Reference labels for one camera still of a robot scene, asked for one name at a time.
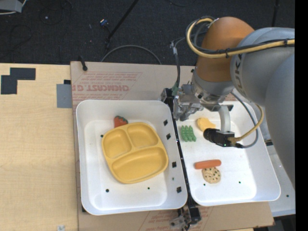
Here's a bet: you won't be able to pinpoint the brown cardboard board red print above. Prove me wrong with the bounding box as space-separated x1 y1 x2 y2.
69 61 275 231

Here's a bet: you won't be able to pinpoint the black cylinder on white bracket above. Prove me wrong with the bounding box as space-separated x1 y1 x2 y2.
203 106 235 148

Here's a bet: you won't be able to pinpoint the black block with thin wires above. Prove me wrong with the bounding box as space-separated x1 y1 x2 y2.
187 206 202 225
160 88 174 103

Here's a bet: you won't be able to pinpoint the orange carrot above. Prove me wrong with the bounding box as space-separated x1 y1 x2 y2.
114 115 129 128

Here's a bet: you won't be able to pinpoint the yellow divided plate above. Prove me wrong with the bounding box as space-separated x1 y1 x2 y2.
101 122 169 185

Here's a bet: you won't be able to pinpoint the beige chocolate chip biscuit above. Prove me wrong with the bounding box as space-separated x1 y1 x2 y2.
201 167 222 184

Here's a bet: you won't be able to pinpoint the yellow toy food piece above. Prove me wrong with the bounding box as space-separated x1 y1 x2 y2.
197 117 217 132

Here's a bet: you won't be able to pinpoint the orange sausage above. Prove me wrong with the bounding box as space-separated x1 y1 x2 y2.
194 159 222 170

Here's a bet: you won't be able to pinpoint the green pea pods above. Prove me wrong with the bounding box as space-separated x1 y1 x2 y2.
180 125 197 142

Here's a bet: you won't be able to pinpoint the thin black rod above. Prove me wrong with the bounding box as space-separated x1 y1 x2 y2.
168 97 196 211

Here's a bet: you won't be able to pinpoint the white plastic tray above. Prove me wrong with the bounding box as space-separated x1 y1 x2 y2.
76 99 188 216
177 100 282 207

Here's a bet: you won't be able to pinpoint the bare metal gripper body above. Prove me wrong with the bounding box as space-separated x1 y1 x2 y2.
177 83 233 113

